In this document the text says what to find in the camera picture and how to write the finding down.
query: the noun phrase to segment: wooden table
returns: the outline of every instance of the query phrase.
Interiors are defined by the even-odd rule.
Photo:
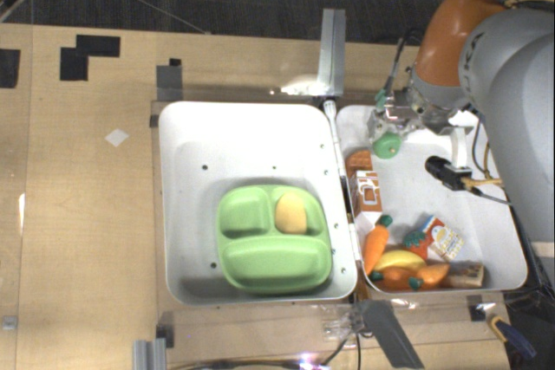
[[[120,57],[90,57],[88,81],[60,81],[60,47],[74,47],[77,34],[119,36]],[[181,59],[186,87],[279,88],[317,72],[319,42],[0,24],[0,48],[22,51],[17,88],[0,90],[0,315],[19,321],[0,332],[0,368],[129,369],[133,342],[152,340],[158,321],[149,128],[156,66]],[[347,44],[346,90],[379,89],[394,53]],[[414,57],[407,49],[402,66]],[[115,129],[129,135],[117,147],[105,140]],[[507,318],[501,295],[488,297]],[[484,322],[470,322],[464,308],[449,309],[448,321],[447,311],[433,312],[400,316],[427,368],[509,368]],[[314,351],[333,350],[317,327],[299,324],[296,334],[310,337]],[[284,341],[228,328],[246,347],[263,342],[268,355]],[[389,368],[374,339],[362,346],[363,368]],[[205,359],[216,347],[231,353],[201,337],[191,350]],[[356,368],[356,352],[333,363]]]

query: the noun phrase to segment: orange carrot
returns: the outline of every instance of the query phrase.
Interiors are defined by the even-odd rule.
[[[380,220],[375,225],[375,228],[366,236],[364,241],[364,251],[362,252],[364,272],[366,275],[369,275],[372,272],[385,250],[385,246],[389,239],[388,227],[392,222],[393,219],[391,216],[381,216]]]
[[[408,279],[414,277],[414,271],[401,267],[387,267],[383,271],[370,273],[370,280],[376,282],[377,286],[384,290],[408,290],[410,285]]]
[[[417,289],[434,289],[447,276],[449,272],[448,263],[437,263],[436,265],[428,265],[416,272],[416,276],[408,280],[410,286]]]

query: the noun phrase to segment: green divided plate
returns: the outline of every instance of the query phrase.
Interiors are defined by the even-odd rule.
[[[306,234],[284,234],[274,224],[276,203],[286,192],[304,202]],[[219,203],[217,230],[224,276],[247,293],[299,293],[330,275],[330,234],[322,206],[301,188],[251,185],[231,190]]]

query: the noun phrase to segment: black connector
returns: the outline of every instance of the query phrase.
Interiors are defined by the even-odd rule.
[[[465,191],[467,188],[462,182],[462,178],[470,178],[472,176],[470,168],[454,168],[451,162],[439,156],[429,157],[424,166],[427,172],[440,180],[449,190],[453,191]]]

